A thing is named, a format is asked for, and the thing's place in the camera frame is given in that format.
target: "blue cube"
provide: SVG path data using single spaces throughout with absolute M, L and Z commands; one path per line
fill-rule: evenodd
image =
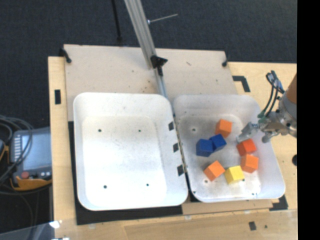
M 196 155 L 201 157 L 209 157 L 214 152 L 211 140 L 199 139 L 196 143 Z
M 227 145 L 224 137 L 221 134 L 212 136 L 209 140 L 212 141 L 213 152 L 222 150 L 225 147 L 225 145 Z

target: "black clamp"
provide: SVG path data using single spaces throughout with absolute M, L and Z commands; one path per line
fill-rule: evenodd
M 161 57 L 158 57 L 156 55 L 152 55 L 150 59 L 151 59 L 151 63 L 152 63 L 153 68 L 154 69 L 157 68 L 159 76 L 163 77 L 164 76 L 164 72 L 162 70 L 162 66 L 164 64 L 166 64 L 166 62 L 168 60 L 166 58 L 161 58 Z
M 66 62 L 71 63 L 72 60 L 70 59 L 67 51 L 63 48 L 60 48 L 59 50 L 59 57 L 65 57 Z

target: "block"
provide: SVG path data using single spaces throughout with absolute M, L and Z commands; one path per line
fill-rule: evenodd
M 240 156 L 251 154 L 257 150 L 256 145 L 251 138 L 240 142 L 236 145 L 236 148 L 238 149 Z
M 224 138 L 227 138 L 232 131 L 232 122 L 220 119 L 215 125 L 215 133 L 221 134 Z
M 222 150 L 227 145 L 222 134 L 217 134 L 215 136 L 212 136 L 209 140 L 212 141 L 213 152 Z
M 241 181 L 245 178 L 240 165 L 229 167 L 225 170 L 224 176 L 228 184 Z
M 223 168 L 218 161 L 215 161 L 212 164 L 210 164 L 203 172 L 212 182 L 220 175 L 222 175 L 225 171 L 225 168 Z
M 251 154 L 245 154 L 241 157 L 240 166 L 244 172 L 253 173 L 258 169 L 259 158 Z
M 196 155 L 201 157 L 209 157 L 213 150 L 213 144 L 211 140 L 208 139 L 199 139 L 196 143 Z

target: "dark floor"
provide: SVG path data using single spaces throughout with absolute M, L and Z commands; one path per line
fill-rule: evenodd
M 150 25 L 157 48 L 223 50 L 238 62 L 297 62 L 298 0 L 141 1 L 150 20 L 178 14 Z M 139 46 L 124 1 L 115 2 L 122 45 Z M 47 59 L 63 44 L 119 45 L 111 0 L 0 0 L 0 115 L 49 126 Z M 50 221 L 48 190 L 25 198 L 37 224 Z M 0 233 L 29 224 L 26 202 L 0 195 Z

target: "empty white tray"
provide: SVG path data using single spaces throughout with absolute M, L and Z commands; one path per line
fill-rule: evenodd
M 77 194 L 85 208 L 167 207 L 186 200 L 188 187 L 178 170 L 183 162 L 166 98 L 87 92 L 75 98 L 73 113 Z
M 194 196 L 206 203 L 221 201 L 277 199 L 285 192 L 283 180 L 272 144 L 263 143 L 261 131 L 252 139 L 257 147 L 253 154 L 259 157 L 259 168 L 253 173 L 243 172 L 244 181 L 228 184 L 224 175 L 209 181 L 203 170 L 214 161 L 227 169 L 240 165 L 236 137 L 248 122 L 257 123 L 260 107 L 247 95 L 182 95 L 173 103 L 185 159 L 190 188 Z M 232 132 L 225 138 L 227 145 L 209 157 L 196 155 L 199 139 L 215 135 L 220 119 L 232 122 Z

